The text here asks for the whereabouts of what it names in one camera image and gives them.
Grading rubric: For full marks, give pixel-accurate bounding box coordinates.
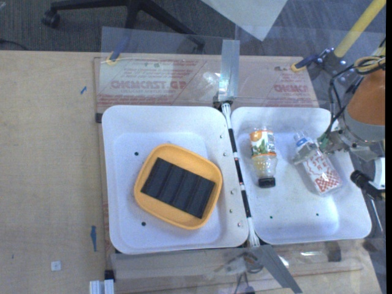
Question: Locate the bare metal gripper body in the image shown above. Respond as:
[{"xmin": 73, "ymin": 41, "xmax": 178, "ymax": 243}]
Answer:
[{"xmin": 318, "ymin": 129, "xmax": 383, "ymax": 162}]

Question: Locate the clear bottle red print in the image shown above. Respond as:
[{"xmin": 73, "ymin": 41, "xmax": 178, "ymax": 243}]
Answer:
[{"xmin": 293, "ymin": 131, "xmax": 344, "ymax": 197}]

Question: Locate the clear bottle orange label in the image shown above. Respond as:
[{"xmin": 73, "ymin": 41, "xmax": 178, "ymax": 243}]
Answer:
[{"xmin": 248, "ymin": 127, "xmax": 278, "ymax": 189}]

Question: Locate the white plastic tray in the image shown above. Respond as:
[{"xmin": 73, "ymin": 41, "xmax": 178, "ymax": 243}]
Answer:
[
  {"xmin": 101, "ymin": 104, "xmax": 250, "ymax": 255},
  {"xmin": 230, "ymin": 106, "xmax": 373, "ymax": 246}
]

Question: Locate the thin black and white rod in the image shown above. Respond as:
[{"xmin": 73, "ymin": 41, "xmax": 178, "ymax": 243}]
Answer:
[{"xmin": 220, "ymin": 102, "xmax": 261, "ymax": 248}]

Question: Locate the black ribbed rectangular packet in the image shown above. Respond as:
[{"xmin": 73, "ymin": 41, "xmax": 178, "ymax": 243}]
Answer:
[{"xmin": 140, "ymin": 157, "xmax": 216, "ymax": 220}]

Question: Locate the orange plate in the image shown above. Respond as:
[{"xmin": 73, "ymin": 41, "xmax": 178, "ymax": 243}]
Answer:
[{"xmin": 133, "ymin": 143, "xmax": 224, "ymax": 230}]

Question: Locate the brown cardboard board red print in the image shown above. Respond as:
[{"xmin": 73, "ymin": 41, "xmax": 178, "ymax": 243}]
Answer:
[{"xmin": 93, "ymin": 53, "xmax": 379, "ymax": 289}]

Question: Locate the black cylinder on white bracket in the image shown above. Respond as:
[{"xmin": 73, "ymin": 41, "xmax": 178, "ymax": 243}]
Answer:
[{"xmin": 350, "ymin": 157, "xmax": 386, "ymax": 200}]

